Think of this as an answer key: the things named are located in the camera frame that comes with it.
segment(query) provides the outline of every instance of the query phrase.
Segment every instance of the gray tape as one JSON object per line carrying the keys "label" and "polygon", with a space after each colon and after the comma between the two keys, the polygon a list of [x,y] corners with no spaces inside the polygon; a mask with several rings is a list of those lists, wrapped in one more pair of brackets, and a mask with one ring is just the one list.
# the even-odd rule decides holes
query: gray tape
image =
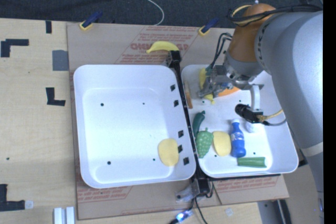
{"label": "gray tape", "polygon": [[68,52],[65,50],[53,50],[52,53],[52,70],[69,71]]}

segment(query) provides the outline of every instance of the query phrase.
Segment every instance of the yellow banana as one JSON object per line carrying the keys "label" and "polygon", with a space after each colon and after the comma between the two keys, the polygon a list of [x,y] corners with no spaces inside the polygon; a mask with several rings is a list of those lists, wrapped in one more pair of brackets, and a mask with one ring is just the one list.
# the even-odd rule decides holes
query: yellow banana
{"label": "yellow banana", "polygon": [[156,51],[156,50],[167,50],[167,51],[171,51],[171,50],[179,50],[178,47],[168,41],[156,41],[152,44],[152,46],[146,51],[147,54],[151,53],[152,51]]}

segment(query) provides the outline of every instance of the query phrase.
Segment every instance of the cardboard sheet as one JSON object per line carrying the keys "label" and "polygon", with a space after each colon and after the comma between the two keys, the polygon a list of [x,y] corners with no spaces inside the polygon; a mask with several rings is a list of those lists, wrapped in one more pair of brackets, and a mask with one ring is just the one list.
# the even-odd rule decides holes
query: cardboard sheet
{"label": "cardboard sheet", "polygon": [[[77,143],[77,123],[73,85],[74,71],[87,64],[153,64],[166,59],[166,51],[146,50],[155,41],[176,44],[181,52],[181,68],[194,64],[209,64],[215,55],[221,33],[233,34],[233,29],[212,28],[200,36],[196,27],[142,26],[94,24],[82,31],[78,23],[67,24],[72,127],[76,163],[78,218],[92,219],[146,212],[185,209],[187,202],[177,202],[175,193],[185,189],[189,180],[107,189],[87,186],[80,176]],[[221,55],[217,62],[223,62]],[[220,180],[214,183],[216,192],[200,206],[218,206],[242,202],[288,197],[282,175],[249,179]]]}

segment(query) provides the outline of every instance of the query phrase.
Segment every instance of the black tape mark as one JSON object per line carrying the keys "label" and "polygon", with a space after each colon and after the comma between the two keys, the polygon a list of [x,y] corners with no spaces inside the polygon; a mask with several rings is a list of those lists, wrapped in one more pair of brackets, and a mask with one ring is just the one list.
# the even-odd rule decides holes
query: black tape mark
{"label": "black tape mark", "polygon": [[47,104],[65,106],[65,100],[55,100],[55,88],[46,88],[47,91]]}
{"label": "black tape mark", "polygon": [[51,34],[53,31],[52,31],[52,27],[51,27],[51,21],[50,20],[47,20],[46,21],[46,33],[47,34]]}
{"label": "black tape mark", "polygon": [[24,210],[25,201],[7,201],[7,184],[0,184],[0,211]]}
{"label": "black tape mark", "polygon": [[52,70],[53,71],[68,71],[69,60],[68,52],[65,50],[53,50],[52,53]]}
{"label": "black tape mark", "polygon": [[11,46],[28,46],[29,39],[6,39],[1,41],[0,57],[9,57]]}

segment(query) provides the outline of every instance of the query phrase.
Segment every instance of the yellow potato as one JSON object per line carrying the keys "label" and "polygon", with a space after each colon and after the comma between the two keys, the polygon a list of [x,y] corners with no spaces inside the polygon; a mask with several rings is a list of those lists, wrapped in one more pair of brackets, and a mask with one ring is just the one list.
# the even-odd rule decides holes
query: yellow potato
{"label": "yellow potato", "polygon": [[214,147],[219,156],[226,156],[231,152],[231,139],[230,135],[225,132],[215,131],[214,135]]}
{"label": "yellow potato", "polygon": [[162,163],[166,166],[174,166],[179,161],[179,149],[177,142],[173,138],[162,140],[158,145],[159,157]]}

